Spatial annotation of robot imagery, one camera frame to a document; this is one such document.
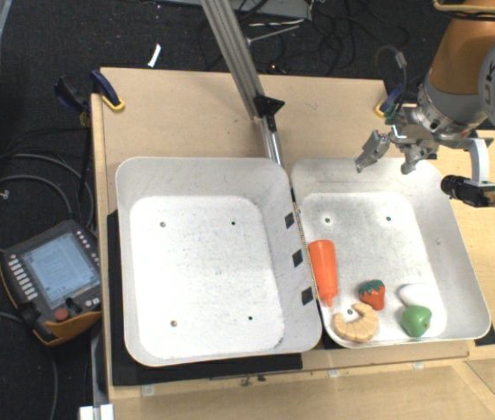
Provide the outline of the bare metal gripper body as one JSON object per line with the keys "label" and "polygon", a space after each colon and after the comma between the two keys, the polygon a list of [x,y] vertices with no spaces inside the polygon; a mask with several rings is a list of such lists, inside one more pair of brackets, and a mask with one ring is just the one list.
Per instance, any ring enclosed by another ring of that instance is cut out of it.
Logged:
{"label": "bare metal gripper body", "polygon": [[446,146],[464,149],[468,138],[479,126],[479,120],[459,122],[438,109],[418,103],[404,103],[396,107],[387,117],[391,126],[389,139],[399,148],[416,146],[434,149]]}

